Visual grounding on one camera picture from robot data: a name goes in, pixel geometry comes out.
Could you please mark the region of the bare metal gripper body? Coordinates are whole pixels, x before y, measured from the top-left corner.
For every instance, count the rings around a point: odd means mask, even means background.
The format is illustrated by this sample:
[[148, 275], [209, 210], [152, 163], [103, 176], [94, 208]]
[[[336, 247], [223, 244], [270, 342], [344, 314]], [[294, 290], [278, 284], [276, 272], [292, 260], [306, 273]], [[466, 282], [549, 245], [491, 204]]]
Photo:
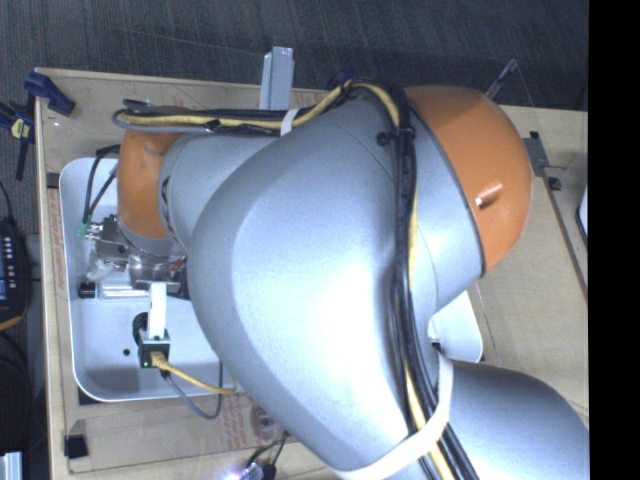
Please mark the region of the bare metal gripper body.
[[102, 297], [134, 297], [155, 282], [168, 294], [187, 295], [184, 255], [168, 238], [147, 238], [115, 215], [92, 225], [92, 281]]

